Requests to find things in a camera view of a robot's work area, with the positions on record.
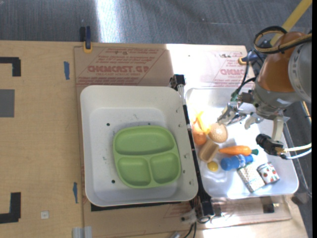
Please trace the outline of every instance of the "yellow cable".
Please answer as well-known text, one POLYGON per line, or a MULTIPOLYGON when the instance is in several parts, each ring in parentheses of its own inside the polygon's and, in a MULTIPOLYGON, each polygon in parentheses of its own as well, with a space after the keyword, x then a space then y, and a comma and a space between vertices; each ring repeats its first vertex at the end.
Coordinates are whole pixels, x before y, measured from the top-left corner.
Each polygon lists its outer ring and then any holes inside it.
MULTIPOLYGON (((301 2, 294 9, 292 14, 288 17, 288 19, 283 24, 283 28, 288 32, 296 22, 301 18, 301 16, 305 13, 305 11, 311 6, 313 0, 301 0, 301 2)), ((275 42, 280 37, 280 34, 276 34, 270 41, 270 44, 273 46, 275 42)))

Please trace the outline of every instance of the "orange carrot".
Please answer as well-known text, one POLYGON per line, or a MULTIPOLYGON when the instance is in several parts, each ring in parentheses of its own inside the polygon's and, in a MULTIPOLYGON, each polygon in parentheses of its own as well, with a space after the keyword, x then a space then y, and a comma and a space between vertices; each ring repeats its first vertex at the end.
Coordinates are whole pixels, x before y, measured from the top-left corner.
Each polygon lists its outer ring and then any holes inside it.
POLYGON ((226 154, 231 154, 231 155, 242 154, 244 156, 248 156, 251 153, 258 154, 257 149, 251 150, 251 148, 249 146, 246 146, 246 145, 229 146, 229 147, 221 148, 218 151, 220 153, 226 153, 226 154))

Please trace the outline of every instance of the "green divided tray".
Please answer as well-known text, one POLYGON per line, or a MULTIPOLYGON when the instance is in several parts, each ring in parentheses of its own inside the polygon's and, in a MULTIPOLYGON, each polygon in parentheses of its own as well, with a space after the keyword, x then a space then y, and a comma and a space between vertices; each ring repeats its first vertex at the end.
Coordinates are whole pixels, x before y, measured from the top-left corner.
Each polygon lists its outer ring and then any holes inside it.
POLYGON ((161 126, 121 129, 113 138, 113 155, 118 175, 129 187, 158 187, 180 176, 176 141, 170 131, 161 126))

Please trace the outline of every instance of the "metallic gray floor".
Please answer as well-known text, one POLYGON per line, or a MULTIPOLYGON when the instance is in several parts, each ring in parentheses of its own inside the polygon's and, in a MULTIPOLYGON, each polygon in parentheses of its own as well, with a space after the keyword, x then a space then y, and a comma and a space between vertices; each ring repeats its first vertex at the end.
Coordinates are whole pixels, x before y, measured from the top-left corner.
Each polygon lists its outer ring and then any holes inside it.
MULTIPOLYGON (((245 45, 249 50, 256 33, 281 26, 300 1, 0 0, 0 40, 79 41, 79 28, 89 25, 93 42, 245 45)), ((293 30, 310 31, 312 16, 310 7, 293 30)), ((311 142, 302 106, 292 105, 286 115, 294 145, 311 142)), ((295 164, 304 176, 294 201, 312 237, 311 155, 295 164)))

